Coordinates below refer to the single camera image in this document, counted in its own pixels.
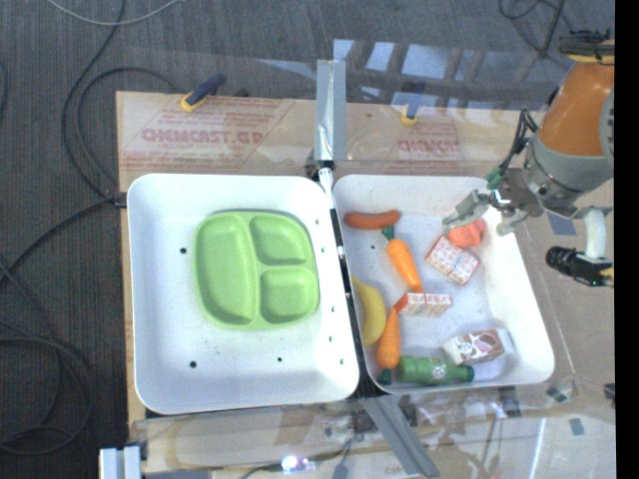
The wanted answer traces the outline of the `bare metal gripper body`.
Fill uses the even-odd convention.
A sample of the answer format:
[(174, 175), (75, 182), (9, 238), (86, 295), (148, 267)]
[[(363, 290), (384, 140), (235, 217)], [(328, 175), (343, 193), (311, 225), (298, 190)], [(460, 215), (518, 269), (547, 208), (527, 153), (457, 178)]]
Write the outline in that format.
[(534, 168), (496, 168), (488, 175), (490, 202), (500, 211), (519, 211), (539, 217), (543, 212), (571, 218), (580, 193), (564, 187), (543, 170)]

